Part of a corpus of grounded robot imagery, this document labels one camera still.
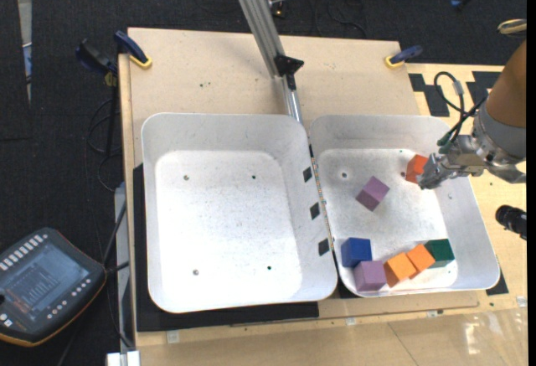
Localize pale wood board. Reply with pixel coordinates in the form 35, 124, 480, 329
126, 27, 481, 328

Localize green cube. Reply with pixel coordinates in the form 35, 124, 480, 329
423, 238, 456, 270

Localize white plastic tray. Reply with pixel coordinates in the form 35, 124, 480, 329
141, 111, 339, 314
308, 114, 502, 299

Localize orange cube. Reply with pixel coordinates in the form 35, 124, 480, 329
383, 251, 418, 289
405, 153, 430, 185
405, 243, 437, 274

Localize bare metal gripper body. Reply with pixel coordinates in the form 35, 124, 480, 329
438, 134, 510, 180

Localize purple cube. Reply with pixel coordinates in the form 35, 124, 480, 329
353, 260, 388, 293
355, 176, 391, 213

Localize blue cube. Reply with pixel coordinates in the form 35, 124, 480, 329
340, 237, 374, 269

